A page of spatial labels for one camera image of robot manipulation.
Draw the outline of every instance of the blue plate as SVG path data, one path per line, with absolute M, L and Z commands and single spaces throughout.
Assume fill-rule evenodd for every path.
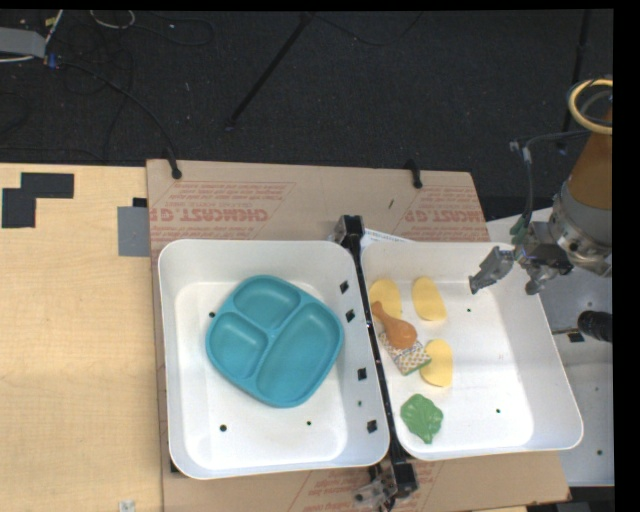
M 331 309 L 275 276 L 242 281 L 207 331 L 209 360 L 229 381 L 274 407 L 318 389 L 344 342 Z

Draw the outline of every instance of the wooden surface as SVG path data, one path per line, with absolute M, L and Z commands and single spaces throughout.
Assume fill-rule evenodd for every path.
M 21 171 L 72 172 L 75 197 L 0 229 L 0 508 L 161 510 L 150 260 L 117 238 L 145 170 L 0 164 L 0 187 Z

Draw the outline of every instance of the white tray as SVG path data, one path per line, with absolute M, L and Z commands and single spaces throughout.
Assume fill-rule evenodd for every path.
M 385 456 L 386 414 L 358 278 L 345 249 L 326 241 L 179 240 L 164 248 L 158 266 L 169 449 L 181 472 L 211 479 L 370 466 Z M 257 274 L 280 277 L 322 300 L 344 328 L 335 365 L 297 407 L 259 402 L 207 358 L 209 313 Z
M 418 459 L 564 450 L 582 438 L 580 412 L 542 303 L 524 291 L 526 272 L 516 263 L 497 284 L 475 295 L 470 291 L 469 276 L 495 245 L 375 242 L 363 250 L 367 288 L 381 278 L 394 280 L 403 319 L 416 326 L 419 339 L 443 338 L 453 351 L 452 385 L 438 388 L 417 371 L 402 375 L 380 345 L 398 439 Z M 421 276 L 438 286 L 446 320 L 427 322 L 416 314 L 411 286 Z M 431 444 L 412 434 L 400 417 L 400 407 L 414 393 L 444 413 Z

